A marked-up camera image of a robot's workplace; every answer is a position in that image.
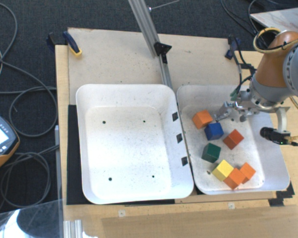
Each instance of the white plastic tray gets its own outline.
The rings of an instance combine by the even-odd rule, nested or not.
[[[82,186],[95,204],[184,198],[193,190],[174,92],[87,84],[76,93]]]
[[[289,186],[290,177],[280,146],[262,138],[259,134],[262,127],[273,127],[269,114],[261,112],[249,117],[245,122],[240,122],[240,115],[237,111],[233,111],[229,118],[220,121],[224,135],[211,141],[207,140],[204,128],[197,129],[192,121],[194,114],[205,109],[213,116],[225,101],[230,102],[229,94],[235,88],[236,86],[230,85],[184,85],[177,91],[195,184],[205,194],[283,190]],[[223,139],[233,129],[237,129],[244,140],[230,150],[223,143]],[[203,149],[209,142],[221,147],[219,159],[215,163],[201,158]],[[237,168],[248,162],[256,173],[251,180],[231,190],[211,174],[223,159]]]

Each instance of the orange object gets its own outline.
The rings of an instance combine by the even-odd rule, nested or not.
[[[229,176],[224,179],[224,183],[226,183],[231,189],[235,189],[242,183],[245,177],[246,176],[238,168],[234,168]]]
[[[227,137],[223,139],[223,142],[229,147],[229,149],[234,149],[236,145],[238,145],[244,137],[234,129]]]
[[[245,179],[242,181],[242,183],[245,183],[253,177],[254,173],[256,173],[256,170],[252,168],[251,165],[249,165],[247,162],[243,164],[243,166],[240,168],[240,172],[242,172],[245,175]]]
[[[201,129],[213,121],[213,117],[207,110],[197,112],[192,118],[197,129]]]
[[[283,31],[274,38],[269,48],[290,43],[296,39],[298,39],[297,32]],[[289,44],[287,48],[263,55],[255,76],[259,84],[270,87],[287,87],[283,76],[283,62],[291,47]]]

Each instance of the yellow cube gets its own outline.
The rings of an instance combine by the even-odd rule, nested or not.
[[[226,179],[234,168],[225,160],[222,160],[217,167],[212,171],[212,174],[220,181]]]

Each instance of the clamp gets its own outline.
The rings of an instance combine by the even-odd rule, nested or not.
[[[65,44],[69,45],[70,51],[76,56],[80,56],[82,54],[82,50],[78,47],[73,37],[67,32],[64,31],[62,36],[65,39]],[[61,45],[55,41],[55,36],[53,33],[49,33],[48,37],[46,38],[47,46],[51,50],[52,53],[55,54],[55,45]]]

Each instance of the wooden cube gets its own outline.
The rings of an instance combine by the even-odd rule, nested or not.
[[[234,168],[225,160],[222,160],[217,167],[212,171],[212,174],[220,181],[226,179]]]
[[[240,168],[240,172],[242,172],[245,175],[245,179],[242,181],[242,183],[245,183],[253,177],[254,173],[256,173],[256,170],[253,169],[252,166],[246,162]]]
[[[224,179],[224,183],[226,183],[231,189],[235,189],[243,182],[244,179],[245,175],[238,168],[234,168],[229,176]]]
[[[197,112],[192,118],[197,129],[201,129],[213,121],[213,117],[207,110]]]
[[[212,143],[208,143],[203,150],[202,159],[214,163],[219,158],[220,147]]]
[[[228,146],[229,149],[233,150],[236,145],[238,145],[244,137],[234,129],[227,137],[223,139],[223,142]]]
[[[222,135],[224,135],[224,131],[219,122],[210,123],[204,129],[207,140],[215,140],[219,139]]]

